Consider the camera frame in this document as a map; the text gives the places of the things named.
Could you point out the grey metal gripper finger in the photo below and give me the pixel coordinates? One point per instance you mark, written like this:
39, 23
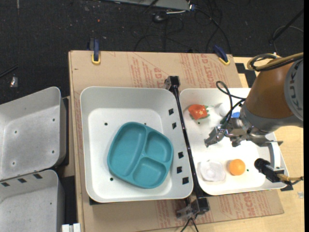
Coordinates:
213, 136
236, 142

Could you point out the thin black rod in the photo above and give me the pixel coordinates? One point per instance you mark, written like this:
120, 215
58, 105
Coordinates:
187, 139

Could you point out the black cylinder on white bracket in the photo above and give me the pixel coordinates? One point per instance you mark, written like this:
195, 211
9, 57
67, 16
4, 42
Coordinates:
268, 169

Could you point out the teal divided plate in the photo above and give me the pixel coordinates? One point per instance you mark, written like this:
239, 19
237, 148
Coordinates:
135, 153

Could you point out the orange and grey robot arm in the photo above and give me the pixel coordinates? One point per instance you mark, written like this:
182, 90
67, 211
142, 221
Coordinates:
270, 93

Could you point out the white plastic tray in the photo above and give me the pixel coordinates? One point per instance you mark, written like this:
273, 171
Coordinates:
241, 185
96, 153

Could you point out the brown cardboard board, red print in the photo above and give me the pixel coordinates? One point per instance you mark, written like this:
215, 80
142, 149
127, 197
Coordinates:
120, 66

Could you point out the blue object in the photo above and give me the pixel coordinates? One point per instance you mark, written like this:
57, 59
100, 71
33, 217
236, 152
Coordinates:
235, 115

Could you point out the orange packet with yellow star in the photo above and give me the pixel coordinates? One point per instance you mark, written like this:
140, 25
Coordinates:
198, 111

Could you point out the orange fruit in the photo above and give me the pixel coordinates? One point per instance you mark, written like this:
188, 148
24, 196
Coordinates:
237, 167

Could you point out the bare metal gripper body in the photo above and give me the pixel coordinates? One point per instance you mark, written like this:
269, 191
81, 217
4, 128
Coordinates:
239, 129

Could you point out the clear plastic cup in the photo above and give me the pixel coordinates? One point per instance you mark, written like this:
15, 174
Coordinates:
212, 171

